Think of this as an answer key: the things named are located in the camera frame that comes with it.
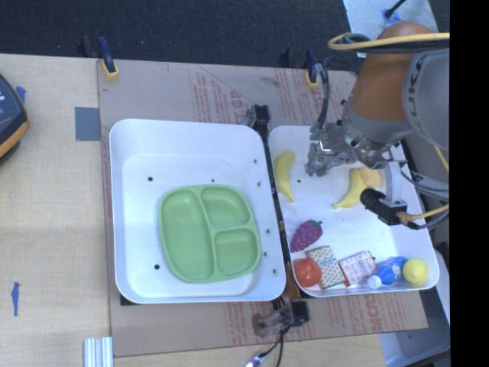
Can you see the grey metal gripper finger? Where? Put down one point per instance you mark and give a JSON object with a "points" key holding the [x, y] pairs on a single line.
{"points": [[314, 163], [333, 163]]}

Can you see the pink and white carton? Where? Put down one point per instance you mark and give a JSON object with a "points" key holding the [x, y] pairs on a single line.
{"points": [[357, 268]]}

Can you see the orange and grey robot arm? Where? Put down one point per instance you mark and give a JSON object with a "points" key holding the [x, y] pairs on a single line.
{"points": [[378, 86]]}

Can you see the yellow lemon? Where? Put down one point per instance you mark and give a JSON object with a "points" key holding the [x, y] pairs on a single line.
{"points": [[415, 271]]}

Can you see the blue bottle with white cap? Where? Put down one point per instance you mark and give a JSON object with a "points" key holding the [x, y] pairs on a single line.
{"points": [[389, 271]]}

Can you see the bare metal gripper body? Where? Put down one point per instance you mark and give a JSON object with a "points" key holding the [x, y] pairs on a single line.
{"points": [[336, 143]]}

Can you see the red tomato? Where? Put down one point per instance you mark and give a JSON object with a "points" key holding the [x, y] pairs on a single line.
{"points": [[307, 272]]}

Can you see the white plastic tray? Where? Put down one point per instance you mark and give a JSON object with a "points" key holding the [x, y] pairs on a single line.
{"points": [[145, 220], [344, 228]]}

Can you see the brown cardboard board, red print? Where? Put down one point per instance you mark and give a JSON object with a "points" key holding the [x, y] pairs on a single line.
{"points": [[160, 94]]}

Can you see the green divided plate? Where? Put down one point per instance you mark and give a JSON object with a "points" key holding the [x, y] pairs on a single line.
{"points": [[183, 235]]}

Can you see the yellow banana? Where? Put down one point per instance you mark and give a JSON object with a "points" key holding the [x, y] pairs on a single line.
{"points": [[353, 195], [284, 172]]}

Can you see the thin black rod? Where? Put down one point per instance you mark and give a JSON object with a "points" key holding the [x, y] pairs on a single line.
{"points": [[278, 208]]}

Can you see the white carton with orange print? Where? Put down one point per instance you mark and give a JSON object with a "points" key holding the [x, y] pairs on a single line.
{"points": [[328, 268]]}

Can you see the purple grapes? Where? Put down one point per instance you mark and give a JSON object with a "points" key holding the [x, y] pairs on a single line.
{"points": [[305, 236]]}

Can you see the black cylinder on white bracket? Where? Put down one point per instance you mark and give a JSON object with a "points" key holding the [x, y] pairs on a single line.
{"points": [[387, 209]]}

